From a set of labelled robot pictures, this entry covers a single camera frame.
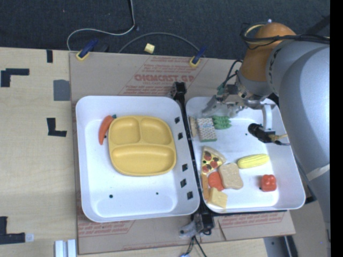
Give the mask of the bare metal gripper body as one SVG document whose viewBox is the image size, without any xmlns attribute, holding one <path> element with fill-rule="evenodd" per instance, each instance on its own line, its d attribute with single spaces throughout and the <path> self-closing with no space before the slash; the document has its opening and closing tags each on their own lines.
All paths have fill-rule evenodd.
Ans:
<svg viewBox="0 0 343 257">
<path fill-rule="evenodd" d="M 234 103 L 252 109 L 260 109 L 262 102 L 273 93 L 267 84 L 227 84 L 220 85 L 217 90 L 217 97 L 221 103 Z"/>
</svg>

